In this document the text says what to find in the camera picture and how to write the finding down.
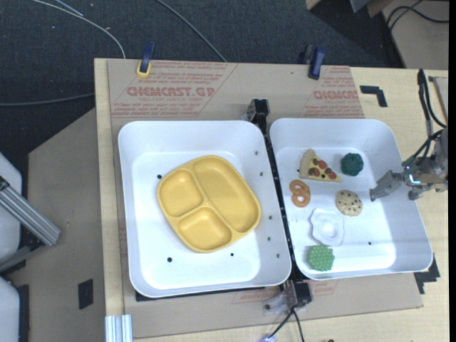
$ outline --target toy pizza slice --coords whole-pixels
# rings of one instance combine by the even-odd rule
[[[299,177],[301,179],[338,181],[342,179],[330,168],[328,164],[309,149],[304,153],[299,166]]]

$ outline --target wire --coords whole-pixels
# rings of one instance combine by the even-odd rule
[[[393,9],[390,12],[390,15],[388,16],[388,19],[386,21],[387,34],[385,35],[385,50],[386,50],[386,55],[387,55],[388,62],[390,63],[390,66],[393,66],[391,64],[391,59],[390,59],[390,54],[389,54],[389,47],[390,47],[390,41],[392,39],[391,36],[393,33],[393,28],[395,27],[395,25],[397,24],[399,19],[402,18],[406,13],[408,13],[409,11],[413,11],[417,15],[419,15],[419,16],[423,17],[424,19],[427,19],[428,21],[431,21],[433,23],[448,24],[450,22],[450,20],[439,20],[439,19],[431,18],[431,17],[425,15],[424,13],[422,13],[421,11],[418,11],[417,9],[415,9],[415,7],[418,4],[420,4],[421,2],[423,2],[423,0],[418,0],[410,6],[397,6],[395,9]],[[390,25],[391,19],[393,19],[394,14],[396,14],[396,12],[398,12],[399,10],[402,10],[402,9],[405,9],[405,11],[403,11]]]
[[[53,4],[50,4],[50,3],[46,3],[45,1],[41,1],[41,0],[29,0],[29,1],[36,2],[37,4],[46,5],[46,6],[49,6],[50,8],[58,9],[58,10],[60,10],[60,11],[63,11],[64,13],[70,14],[71,16],[75,16],[75,17],[78,18],[78,19],[82,19],[82,20],[84,20],[85,22],[89,23],[90,25],[92,25],[92,26],[94,26],[94,27],[100,29],[103,33],[108,34],[109,37],[111,37],[111,38],[114,40],[114,42],[117,43],[117,45],[119,46],[120,50],[122,51],[122,57],[123,57],[123,58],[126,58],[126,57],[125,57],[125,51],[123,50],[123,47],[122,47],[122,45],[120,44],[120,42],[117,40],[117,38],[114,37],[111,33],[109,33],[106,29],[102,28],[101,26],[99,26],[99,25],[96,24],[96,23],[93,23],[93,21],[88,20],[87,18],[84,18],[83,16],[79,16],[78,14],[75,14],[75,13],[73,13],[73,12],[71,12],[71,11],[66,10],[66,9],[63,9],[63,8],[57,6],[57,5],[53,5]]]
[[[267,336],[267,338],[271,338],[274,334],[276,334],[277,332],[280,331],[280,328],[282,328],[284,326],[284,324],[290,319],[291,317],[291,313],[289,313],[285,319],[277,326],[277,328],[274,330],[274,332],[272,332],[269,336]]]
[[[268,338],[271,338],[273,335],[275,335],[277,332],[280,331],[280,329],[284,326],[284,324],[290,319],[291,315],[294,315],[294,317],[296,318],[296,322],[298,324],[298,328],[299,328],[299,335],[301,337],[301,341],[302,342],[305,342],[304,341],[304,335],[303,335],[303,332],[302,332],[302,327],[301,327],[301,323],[299,322],[299,317],[298,317],[298,314],[295,310],[295,307],[296,306],[292,306],[290,308],[290,312],[288,313],[288,315],[285,317],[285,319],[277,326],[277,328],[274,330],[274,332],[272,332],[269,336],[266,337],[266,340]]]
[[[71,16],[75,16],[76,18],[82,19],[82,20],[86,21],[87,23],[89,23],[90,25],[100,29],[101,31],[106,33],[109,37],[111,37],[114,40],[114,42],[117,43],[118,47],[122,51],[122,57],[125,58],[125,51],[123,50],[123,47],[120,44],[120,42],[117,40],[116,37],[114,37],[111,33],[106,31],[101,26],[97,25],[96,23],[93,23],[91,20],[89,20],[87,18],[84,18],[83,16],[79,16],[78,14],[72,13],[71,11],[62,9],[59,6],[46,3],[45,1],[41,1],[41,0],[30,0],[30,1],[36,2],[37,4],[43,4],[43,5],[49,6],[51,8],[58,9],[58,10],[64,12],[64,13],[70,14]],[[55,104],[55,103],[64,103],[66,101],[71,101],[71,100],[78,100],[78,99],[81,99],[81,98],[87,98],[89,96],[93,96],[93,93],[77,95],[77,96],[71,96],[69,98],[60,98],[60,99],[55,99],[55,100],[44,100],[44,101],[34,101],[34,102],[31,101],[31,102],[28,102],[28,103],[0,103],[0,107],[2,107],[2,108],[11,108],[11,107],[24,107],[24,106],[32,106],[32,105],[33,106],[35,106],[35,105],[48,105],[48,104]]]
[[[57,104],[57,103],[64,103],[66,101],[71,101],[71,100],[89,98],[89,97],[94,96],[94,95],[95,95],[94,93],[89,93],[89,94],[71,96],[69,98],[54,99],[54,100],[30,101],[30,102],[25,102],[25,103],[0,103],[0,108],[5,108],[5,107],[12,108],[12,107],[23,107],[23,106]]]
[[[422,145],[420,148],[418,148],[418,150],[413,154],[413,157],[417,157],[421,151],[424,150],[424,148],[428,145],[429,141],[430,140],[435,140],[439,135],[440,133],[443,132],[443,129],[441,130],[438,130],[437,132],[435,132],[430,138],[428,138]]]
[[[76,13],[76,14],[78,14],[79,16],[84,16],[81,12],[77,11],[75,8],[72,8],[72,7],[69,6],[68,4],[65,4],[63,1],[61,1],[61,0],[54,0],[54,1],[57,1],[59,4],[63,5],[63,6],[66,7],[67,9],[71,10],[73,13]]]
[[[301,341],[302,341],[302,342],[305,342],[305,341],[304,341],[304,335],[303,335],[303,333],[302,333],[301,322],[299,321],[299,317],[298,317],[298,314],[297,314],[297,312],[296,312],[296,309],[295,309],[294,307],[291,308],[291,312],[294,314],[294,318],[296,318],[296,322],[297,322],[297,324],[298,324],[299,335],[300,335],[300,337],[301,337]]]
[[[396,25],[396,23],[399,21],[399,19],[404,16],[404,14],[406,14],[410,9],[413,9],[415,8],[415,6],[417,6],[421,1],[423,0],[418,0],[416,1],[414,4],[412,4],[411,6],[407,6],[407,10],[405,10],[402,14],[400,14],[396,20],[394,20],[393,22],[393,25],[390,26],[390,22],[391,22],[391,19],[393,18],[393,15],[396,13],[396,11],[398,11],[398,9],[394,9],[393,11],[391,11],[390,15],[388,16],[388,19],[386,20],[386,35],[385,35],[385,52],[386,52],[386,58],[390,64],[391,67],[393,67],[393,64],[391,63],[391,57],[390,57],[390,42],[393,40],[393,28],[394,28],[394,25]]]
[[[182,20],[185,24],[187,24],[214,52],[219,56],[219,58],[224,61],[228,62],[227,59],[207,40],[205,36],[202,35],[198,29],[195,28],[184,16],[182,16],[179,12],[174,10],[170,5],[166,4],[163,0],[155,0],[160,5],[164,6],[166,9],[171,11],[174,15],[176,15],[180,20]]]
[[[449,19],[435,19],[435,18],[431,18],[430,16],[425,15],[425,14],[422,13],[421,11],[418,11],[417,9],[415,9],[415,8],[413,7],[413,5],[412,5],[412,6],[406,6],[406,5],[398,6],[398,7],[396,7],[393,11],[391,11],[391,14],[390,14],[390,15],[391,15],[391,16],[394,15],[394,13],[395,13],[396,11],[399,11],[399,10],[401,10],[401,9],[407,9],[407,11],[409,11],[409,10],[410,10],[410,11],[413,11],[415,14],[417,14],[417,15],[421,16],[422,18],[424,18],[424,19],[426,19],[426,20],[428,20],[428,21],[431,21],[431,22],[433,22],[433,23],[438,23],[438,24],[449,24],[449,23],[450,23],[450,20],[449,20]]]
[[[423,89],[424,89],[424,94],[425,94],[425,102],[426,102],[426,105],[427,105],[427,110],[430,114],[430,116],[432,117],[432,119],[442,128],[446,128],[447,126],[445,124],[443,124],[438,118],[437,116],[434,114],[434,110],[432,110],[432,106],[430,104],[430,95],[429,95],[429,87],[428,87],[428,80],[426,78],[426,75],[425,75],[425,72],[424,70],[421,68],[419,71],[418,71],[418,75],[421,76],[421,85],[423,86]]]

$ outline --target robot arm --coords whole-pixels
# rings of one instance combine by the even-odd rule
[[[388,171],[370,189],[370,200],[374,201],[394,192],[404,182],[411,189],[408,197],[416,200],[423,192],[435,189],[436,192],[448,190],[448,127],[437,132],[432,154],[427,157],[412,156],[403,163],[402,172]]]

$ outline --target blue clamp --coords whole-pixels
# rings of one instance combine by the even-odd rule
[[[313,50],[313,55],[311,59],[311,65],[309,67],[308,77],[314,80],[320,78],[320,70],[323,65],[323,60],[325,59],[326,49],[323,47],[315,47]]]
[[[152,57],[154,56],[155,51],[155,43],[150,41],[144,51],[144,56],[142,57],[142,61],[139,62],[138,68],[136,69],[136,74],[141,78],[147,78],[150,74],[150,69],[152,67]]]

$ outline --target toy cookie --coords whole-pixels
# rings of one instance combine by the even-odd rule
[[[356,217],[363,210],[359,196],[350,190],[341,190],[336,194],[336,206],[343,215]]]

